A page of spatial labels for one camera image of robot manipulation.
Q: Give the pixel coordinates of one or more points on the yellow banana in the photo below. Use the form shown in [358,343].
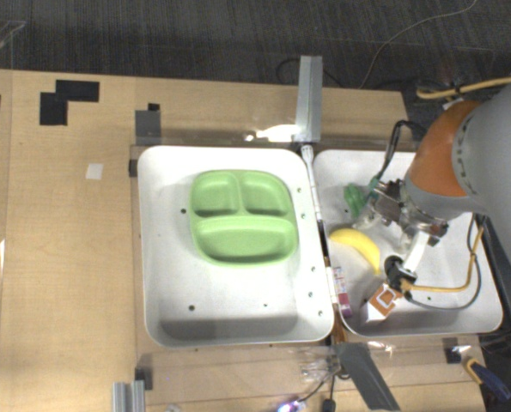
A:
[360,243]

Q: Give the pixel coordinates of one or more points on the purple and white carton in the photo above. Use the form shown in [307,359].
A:
[342,290]

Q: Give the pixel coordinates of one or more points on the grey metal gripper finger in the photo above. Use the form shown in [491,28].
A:
[369,199]
[366,221]

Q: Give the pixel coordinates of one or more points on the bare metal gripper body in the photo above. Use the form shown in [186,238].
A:
[390,206]

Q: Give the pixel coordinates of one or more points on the green divided plate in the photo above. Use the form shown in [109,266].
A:
[242,234]

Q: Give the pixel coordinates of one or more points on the brown and white carton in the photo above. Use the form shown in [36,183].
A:
[381,301]

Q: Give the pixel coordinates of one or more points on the green broccoli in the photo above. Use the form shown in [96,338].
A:
[353,198]

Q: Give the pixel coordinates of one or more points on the white plastic tray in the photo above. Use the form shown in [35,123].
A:
[238,298]
[435,316]

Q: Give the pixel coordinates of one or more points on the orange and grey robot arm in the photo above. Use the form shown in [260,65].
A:
[491,144]

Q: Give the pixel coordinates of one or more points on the black cylinder on white bracket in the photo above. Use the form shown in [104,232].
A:
[399,270]

